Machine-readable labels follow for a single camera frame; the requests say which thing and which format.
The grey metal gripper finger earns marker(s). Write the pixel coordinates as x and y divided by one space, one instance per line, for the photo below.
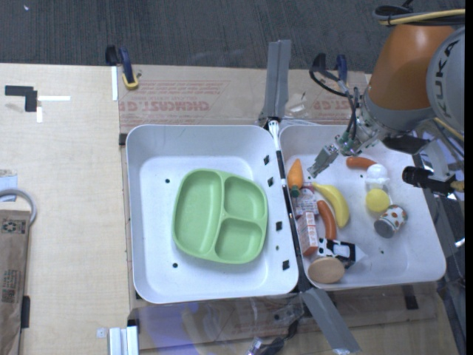
328 159
318 159

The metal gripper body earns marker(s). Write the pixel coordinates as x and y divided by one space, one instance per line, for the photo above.
364 133

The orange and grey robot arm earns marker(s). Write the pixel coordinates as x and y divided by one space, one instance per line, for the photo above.
403 72

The orange carrot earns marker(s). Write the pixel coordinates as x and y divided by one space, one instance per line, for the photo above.
295 174

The orange sausage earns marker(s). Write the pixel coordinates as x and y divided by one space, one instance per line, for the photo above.
359 162
328 220

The yellow banana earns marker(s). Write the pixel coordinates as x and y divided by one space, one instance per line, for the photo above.
338 202

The white and red carton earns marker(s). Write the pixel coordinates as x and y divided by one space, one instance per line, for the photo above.
306 202

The yellow ball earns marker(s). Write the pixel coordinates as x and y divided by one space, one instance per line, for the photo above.
377 200

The orange carton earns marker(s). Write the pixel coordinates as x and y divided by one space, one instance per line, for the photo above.
307 235

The white can with orange dots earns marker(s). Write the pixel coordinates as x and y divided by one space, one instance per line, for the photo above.
392 220

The black and white carton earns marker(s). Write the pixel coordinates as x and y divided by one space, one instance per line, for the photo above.
338 250

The white plastic tray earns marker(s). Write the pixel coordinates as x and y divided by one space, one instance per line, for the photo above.
155 264
406 257

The green divided plate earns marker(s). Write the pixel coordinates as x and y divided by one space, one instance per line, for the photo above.
199 213

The brown cardboard board, red print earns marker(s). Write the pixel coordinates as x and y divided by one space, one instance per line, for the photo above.
192 102

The brown paper bag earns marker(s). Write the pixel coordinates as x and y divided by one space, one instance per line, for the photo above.
13 272

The black cylinder on white bracket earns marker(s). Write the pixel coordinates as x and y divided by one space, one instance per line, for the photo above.
417 177

